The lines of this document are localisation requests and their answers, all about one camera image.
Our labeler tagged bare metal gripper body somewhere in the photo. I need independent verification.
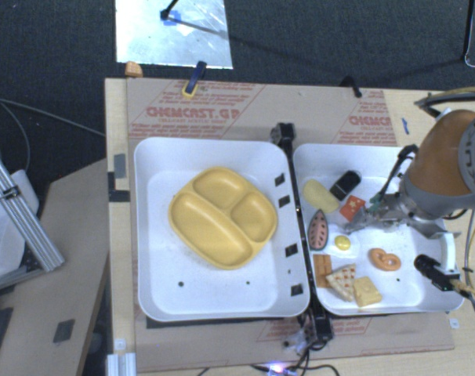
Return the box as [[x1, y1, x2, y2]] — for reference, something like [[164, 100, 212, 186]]
[[372, 192, 426, 230]]

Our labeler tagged black bottle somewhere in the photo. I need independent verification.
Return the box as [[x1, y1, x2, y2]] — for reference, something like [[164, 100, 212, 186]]
[[328, 169, 362, 201]]

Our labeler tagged black cylinder on white bracket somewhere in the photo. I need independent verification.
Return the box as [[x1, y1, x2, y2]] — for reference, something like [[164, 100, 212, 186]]
[[413, 231, 464, 293]]

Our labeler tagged white plastic tray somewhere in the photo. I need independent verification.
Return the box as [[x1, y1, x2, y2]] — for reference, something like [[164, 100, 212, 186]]
[[292, 143, 466, 316], [133, 136, 311, 323]]

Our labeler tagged toy pizza slice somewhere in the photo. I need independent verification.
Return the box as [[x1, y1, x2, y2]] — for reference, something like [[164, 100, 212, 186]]
[[325, 263, 357, 302]]

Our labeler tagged yellow divided plate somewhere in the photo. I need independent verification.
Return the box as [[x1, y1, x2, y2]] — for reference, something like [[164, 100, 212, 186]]
[[168, 166, 279, 271]]

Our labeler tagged thin black rod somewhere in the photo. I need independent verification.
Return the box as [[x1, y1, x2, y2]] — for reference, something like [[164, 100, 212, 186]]
[[283, 141, 323, 320]]

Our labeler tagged brown cardboard board red print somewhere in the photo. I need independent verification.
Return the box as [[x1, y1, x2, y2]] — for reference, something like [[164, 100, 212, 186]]
[[125, 78, 457, 372]]

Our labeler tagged toy fried egg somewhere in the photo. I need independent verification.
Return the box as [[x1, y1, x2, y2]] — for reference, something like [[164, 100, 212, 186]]
[[322, 231, 361, 259]]

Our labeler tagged orange toy pretzel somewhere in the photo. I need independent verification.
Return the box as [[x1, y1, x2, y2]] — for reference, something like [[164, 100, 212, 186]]
[[368, 247, 402, 273]]

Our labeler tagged toy watermelon slice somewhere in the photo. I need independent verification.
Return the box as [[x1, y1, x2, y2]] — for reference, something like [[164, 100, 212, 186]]
[[306, 208, 330, 251]]

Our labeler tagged yellow toy cheese wedge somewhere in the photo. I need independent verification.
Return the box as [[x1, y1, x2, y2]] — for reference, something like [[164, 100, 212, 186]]
[[352, 276, 383, 309]]

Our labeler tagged red packet with yellow stars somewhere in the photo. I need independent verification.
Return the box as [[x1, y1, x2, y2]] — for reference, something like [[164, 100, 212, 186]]
[[339, 194, 367, 222]]

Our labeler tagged orange toy wafer biscuit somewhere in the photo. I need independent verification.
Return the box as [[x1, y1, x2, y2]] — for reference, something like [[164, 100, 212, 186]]
[[312, 253, 334, 289]]

